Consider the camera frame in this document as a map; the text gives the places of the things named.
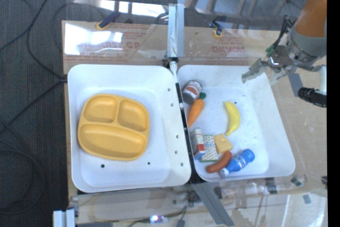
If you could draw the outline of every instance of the yellow plate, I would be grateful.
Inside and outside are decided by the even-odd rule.
[[[78,142],[90,154],[131,161],[144,153],[149,131],[144,105],[122,96],[99,94],[90,97],[81,112]]]

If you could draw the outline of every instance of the toy banana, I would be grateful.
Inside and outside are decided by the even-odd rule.
[[[239,128],[241,123],[241,116],[239,109],[237,109],[234,103],[226,102],[225,107],[227,108],[230,117],[229,129],[225,134],[229,136],[232,132],[236,131]]]

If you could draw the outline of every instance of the gray carpet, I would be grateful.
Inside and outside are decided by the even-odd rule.
[[[271,12],[277,1],[263,0],[258,12]],[[304,1],[291,0],[284,13],[294,19]],[[65,5],[0,0],[0,226],[52,226],[53,211],[68,205],[61,20],[95,21],[98,11]],[[280,21],[278,14],[271,28],[279,30]]]

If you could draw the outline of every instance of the toy carrot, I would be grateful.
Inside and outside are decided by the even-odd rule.
[[[199,98],[196,99],[194,101],[194,103],[192,104],[190,111],[189,111],[189,115],[188,115],[188,128],[190,128],[192,123],[197,119],[197,117],[202,112],[202,110],[205,106],[205,103],[203,101],[203,99],[205,99],[205,97],[206,97],[205,93],[200,93]]]

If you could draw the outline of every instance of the toy sausage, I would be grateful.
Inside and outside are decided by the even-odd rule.
[[[221,159],[217,163],[215,163],[213,165],[209,165],[207,167],[207,172],[208,173],[214,173],[214,172],[220,171],[222,168],[224,168],[228,165],[231,158],[232,158],[232,153],[230,151],[223,153]]]

